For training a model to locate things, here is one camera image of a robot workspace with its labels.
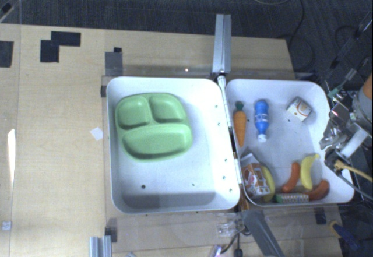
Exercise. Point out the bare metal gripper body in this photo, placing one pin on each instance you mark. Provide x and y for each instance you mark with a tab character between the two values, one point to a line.
339	124

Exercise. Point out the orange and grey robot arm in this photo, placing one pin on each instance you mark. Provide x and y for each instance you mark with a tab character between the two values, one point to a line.
365	101

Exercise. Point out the small white carton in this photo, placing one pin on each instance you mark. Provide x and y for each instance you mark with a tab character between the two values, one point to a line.
299	109

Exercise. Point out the yellow banana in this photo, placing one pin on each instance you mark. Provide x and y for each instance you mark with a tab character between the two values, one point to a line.
306	172
270	183

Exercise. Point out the white plastic tray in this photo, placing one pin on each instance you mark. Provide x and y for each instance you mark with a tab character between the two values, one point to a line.
279	148
175	186

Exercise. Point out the red sausage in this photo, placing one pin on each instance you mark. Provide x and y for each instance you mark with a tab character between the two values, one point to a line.
320	190
292	178

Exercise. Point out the blue bottle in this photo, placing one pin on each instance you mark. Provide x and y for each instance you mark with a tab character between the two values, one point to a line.
261	119

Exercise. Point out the green and white packet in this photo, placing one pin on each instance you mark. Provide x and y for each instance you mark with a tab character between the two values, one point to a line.
291	198

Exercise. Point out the orange carrot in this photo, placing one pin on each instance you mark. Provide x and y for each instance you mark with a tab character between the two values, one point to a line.
240	124

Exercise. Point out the orange and white carton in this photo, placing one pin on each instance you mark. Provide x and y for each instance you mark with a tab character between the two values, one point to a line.
253	177

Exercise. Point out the green divided plate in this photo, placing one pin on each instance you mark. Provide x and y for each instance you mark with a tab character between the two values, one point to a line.
154	133

